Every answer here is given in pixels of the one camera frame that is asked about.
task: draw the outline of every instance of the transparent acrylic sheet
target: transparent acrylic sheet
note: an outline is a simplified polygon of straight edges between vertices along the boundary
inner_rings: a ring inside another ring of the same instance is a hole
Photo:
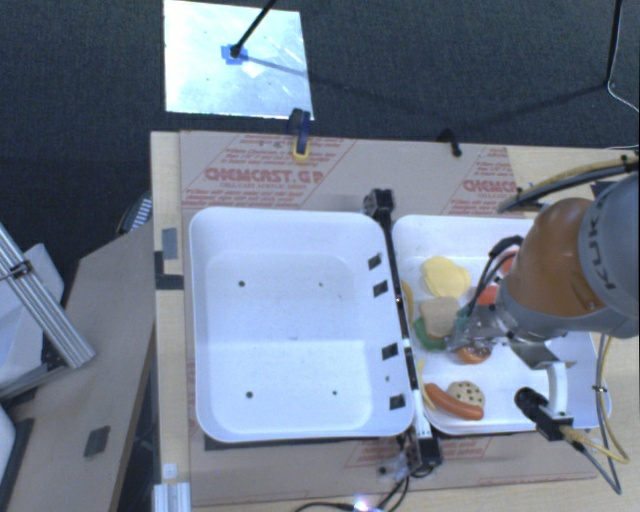
[[[169,112],[287,119],[313,110],[300,15],[271,10],[228,63],[260,9],[165,0],[165,88]]]

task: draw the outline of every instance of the empty white tray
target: empty white tray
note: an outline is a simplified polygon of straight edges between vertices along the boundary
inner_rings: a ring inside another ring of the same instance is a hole
[[[199,212],[189,236],[196,411],[206,434],[223,442],[377,437],[410,425],[375,221],[219,207]]]
[[[425,260],[445,256],[469,271],[472,286],[460,298],[462,306],[471,299],[493,245],[505,237],[526,235],[531,225],[530,220],[509,218],[409,215],[399,219],[393,228],[393,240],[398,271],[414,294],[414,318],[420,315],[419,304],[433,298],[422,279],[420,267]],[[567,370],[568,409],[574,415],[574,426],[597,426],[591,389],[595,383],[596,353],[590,334],[573,332],[546,343],[559,359],[576,363]],[[429,422],[442,432],[467,435],[535,429],[515,405],[514,396],[525,386],[548,396],[548,375],[544,370],[529,369],[508,346],[497,345],[491,357],[479,365],[464,364],[448,352],[426,351],[417,338],[413,350],[416,360],[425,360],[422,376],[425,384],[433,382],[446,390],[454,381],[469,380],[486,396],[485,415],[480,421],[466,421],[439,409],[426,409]]]

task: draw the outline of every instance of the cardboard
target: cardboard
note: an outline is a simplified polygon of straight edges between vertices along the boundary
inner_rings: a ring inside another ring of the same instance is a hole
[[[394,218],[407,214],[491,215],[516,190],[507,148],[312,138],[306,161],[291,156],[292,138],[268,134],[180,135],[180,206],[184,276],[190,275],[186,229],[213,205],[360,211],[373,188],[391,188]],[[163,225],[178,229],[176,225]],[[185,279],[189,395],[189,480],[194,506],[374,493],[393,482],[379,467],[398,453],[395,439],[276,445],[216,445],[194,414],[191,289]],[[452,438],[445,463],[412,484],[437,489],[590,478],[595,471],[564,443],[537,433]]]

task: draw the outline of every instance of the wooden table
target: wooden table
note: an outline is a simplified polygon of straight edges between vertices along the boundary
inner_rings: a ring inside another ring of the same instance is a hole
[[[178,227],[180,236],[180,142],[177,133],[152,134],[152,182],[154,199],[154,250],[162,251],[163,230]],[[583,149],[508,147],[516,182],[526,185],[561,171],[613,158],[611,152]],[[586,186],[554,196],[590,194]],[[164,261],[164,273],[182,274],[182,252]],[[169,473],[163,482],[188,482],[189,443],[187,424],[187,376],[184,332],[184,292],[156,292],[157,362],[160,400],[160,459]],[[633,510],[640,502],[637,486],[640,469],[638,417],[638,339],[617,341],[611,350],[606,379],[614,403],[611,417],[615,433],[632,458],[630,465],[618,465],[624,494],[618,497],[601,478],[563,482],[474,487],[453,490],[409,492],[402,512],[427,510],[491,510],[513,512],[553,508],[556,510]],[[341,501],[352,501],[345,498]],[[224,505],[194,508],[198,512],[281,512],[294,510],[304,501]]]

